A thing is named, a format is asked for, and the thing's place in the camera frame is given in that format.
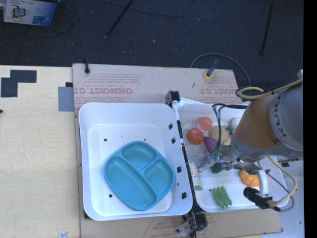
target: black metal rod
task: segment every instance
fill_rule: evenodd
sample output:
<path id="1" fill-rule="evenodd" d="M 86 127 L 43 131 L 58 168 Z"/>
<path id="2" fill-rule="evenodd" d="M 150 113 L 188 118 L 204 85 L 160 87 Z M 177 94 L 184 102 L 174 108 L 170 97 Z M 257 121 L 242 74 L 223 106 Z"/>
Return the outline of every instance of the black metal rod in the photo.
<path id="1" fill-rule="evenodd" d="M 270 25 L 270 22 L 271 22 L 271 17 L 272 17 L 272 11 L 273 11 L 274 4 L 275 4 L 275 0 L 270 0 L 269 11 L 268 11 L 268 16 L 267 16 L 267 22 L 266 22 L 265 33 L 264 33 L 264 39 L 263 39 L 263 42 L 262 42 L 262 47 L 261 47 L 260 54 L 262 54 L 264 52 L 264 48 L 265 48 L 265 44 L 266 44 L 266 39 L 267 39 L 269 25 Z"/>
<path id="2" fill-rule="evenodd" d="M 117 24 L 120 22 L 120 20 L 123 18 L 123 16 L 125 15 L 125 13 L 127 12 L 127 10 L 130 8 L 131 4 L 133 3 L 134 0 L 130 0 L 130 2 L 126 5 L 126 7 L 124 8 L 123 12 L 121 13 L 121 15 L 117 18 L 117 20 L 115 21 L 115 23 L 113 24 L 113 26 L 110 28 L 110 30 L 107 32 L 107 35 L 110 36 L 111 33 L 113 32 L 113 30 L 115 29 L 115 27 L 117 26 Z"/>

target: red tomato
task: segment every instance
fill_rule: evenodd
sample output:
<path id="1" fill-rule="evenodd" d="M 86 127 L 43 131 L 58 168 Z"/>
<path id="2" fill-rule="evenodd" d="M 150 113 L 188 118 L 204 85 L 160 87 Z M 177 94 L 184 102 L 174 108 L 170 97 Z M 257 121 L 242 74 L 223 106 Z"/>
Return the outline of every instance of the red tomato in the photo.
<path id="1" fill-rule="evenodd" d="M 204 141 L 204 134 L 200 129 L 192 128 L 187 132 L 187 140 L 192 144 L 199 145 Z"/>

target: white tray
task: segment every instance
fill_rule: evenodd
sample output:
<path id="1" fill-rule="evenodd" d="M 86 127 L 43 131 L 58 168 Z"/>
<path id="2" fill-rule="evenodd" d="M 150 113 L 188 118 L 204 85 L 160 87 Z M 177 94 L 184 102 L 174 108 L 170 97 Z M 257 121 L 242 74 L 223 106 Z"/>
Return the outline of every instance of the white tray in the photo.
<path id="1" fill-rule="evenodd" d="M 88 103 L 79 111 L 79 125 L 84 209 L 90 218 L 106 221 L 184 215 L 190 211 L 193 198 L 176 116 L 171 107 L 157 103 Z M 173 167 L 176 176 L 171 191 L 146 211 L 125 205 L 103 174 L 105 162 L 116 150 L 138 140 L 157 149 Z"/>
<path id="2" fill-rule="evenodd" d="M 221 126 L 227 127 L 233 118 L 240 118 L 244 110 L 223 108 L 221 110 Z M 179 111 L 180 121 L 183 128 L 185 149 L 189 162 L 200 163 L 201 159 L 206 154 L 206 148 L 204 143 L 200 145 L 194 145 L 187 141 L 186 134 L 191 128 L 197 127 L 197 121 L 201 117 L 210 117 L 213 121 L 213 126 L 218 126 L 215 113 L 208 104 L 186 104 L 180 108 Z M 278 169 L 268 158 L 260 161 L 261 167 L 264 169 L 270 169 L 270 175 L 274 176 L 285 186 L 281 170 Z M 229 171 L 223 170 L 218 174 L 211 171 L 210 168 L 203 170 L 199 173 L 200 181 L 203 185 L 203 190 L 195 190 L 196 200 L 199 206 L 207 212 L 220 212 L 231 210 L 242 210 L 258 208 L 253 202 L 248 200 L 243 195 L 245 185 L 240 178 L 239 170 L 231 169 Z M 267 176 L 268 191 L 273 196 L 273 200 L 277 201 L 284 197 L 287 192 L 272 178 Z M 222 208 L 219 206 L 213 198 L 213 188 L 224 186 L 226 188 L 229 198 L 232 200 L 232 205 Z M 288 199 L 281 202 L 278 206 L 284 206 Z"/>

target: yellow cable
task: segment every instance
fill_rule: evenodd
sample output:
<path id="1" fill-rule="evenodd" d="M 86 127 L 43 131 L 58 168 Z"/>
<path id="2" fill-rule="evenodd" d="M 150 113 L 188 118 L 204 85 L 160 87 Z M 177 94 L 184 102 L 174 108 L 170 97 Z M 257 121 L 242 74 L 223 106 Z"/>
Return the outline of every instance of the yellow cable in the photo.
<path id="1" fill-rule="evenodd" d="M 293 195 L 293 193 L 295 192 L 295 190 L 297 189 L 297 182 L 295 180 L 294 177 L 292 177 L 292 175 L 290 173 L 288 173 L 287 171 L 285 171 L 282 167 L 280 167 L 278 165 L 278 163 L 276 163 L 270 156 L 268 156 L 268 158 L 273 162 L 274 165 L 276 165 L 279 169 L 281 169 L 284 173 L 286 173 L 294 182 L 294 187 L 293 189 L 283 198 L 281 198 L 278 201 L 273 201 L 273 200 L 268 200 L 267 203 L 269 204 L 270 207 L 274 207 L 276 205 L 278 205 L 279 203 L 283 202 L 286 198 L 290 197 L 291 195 Z"/>
<path id="2" fill-rule="evenodd" d="M 284 85 L 282 87 L 279 87 L 279 88 L 276 88 L 272 91 L 269 91 L 269 92 L 265 92 L 265 93 L 262 93 L 262 94 L 258 94 L 258 95 L 245 95 L 243 94 L 245 91 L 250 91 L 250 90 L 257 90 L 259 92 L 264 92 L 264 90 L 262 88 L 259 88 L 259 87 L 254 87 L 254 86 L 250 86 L 250 87 L 245 87 L 245 88 L 242 88 L 241 90 L 239 90 L 237 92 L 238 96 L 240 96 L 240 98 L 242 99 L 246 99 L 246 100 L 255 100 L 255 99 L 259 99 L 259 98 L 262 98 L 262 97 L 265 97 L 265 96 L 268 96 L 268 95 L 271 95 L 271 94 L 274 94 L 274 93 L 277 93 L 285 88 L 288 88 L 288 87 L 291 87 L 291 86 L 294 86 L 294 85 L 297 85 L 297 84 L 300 84 L 303 82 L 303 79 L 298 79 L 292 83 L 289 83 L 287 85 Z"/>

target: robotic hand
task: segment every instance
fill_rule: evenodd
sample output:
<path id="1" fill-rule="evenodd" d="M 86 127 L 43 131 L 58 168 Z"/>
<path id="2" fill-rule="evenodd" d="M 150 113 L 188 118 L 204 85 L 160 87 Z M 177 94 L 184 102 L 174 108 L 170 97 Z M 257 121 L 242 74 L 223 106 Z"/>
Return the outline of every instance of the robotic hand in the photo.
<path id="1" fill-rule="evenodd" d="M 250 175 L 257 175 L 260 191 L 247 187 L 244 195 L 262 209 L 274 208 L 268 192 L 266 173 L 255 162 L 270 156 L 297 159 L 303 150 L 303 80 L 282 90 L 259 96 L 238 96 L 254 99 L 246 107 L 229 146 L 222 145 L 208 156 L 209 165 L 229 170 L 239 165 Z"/>

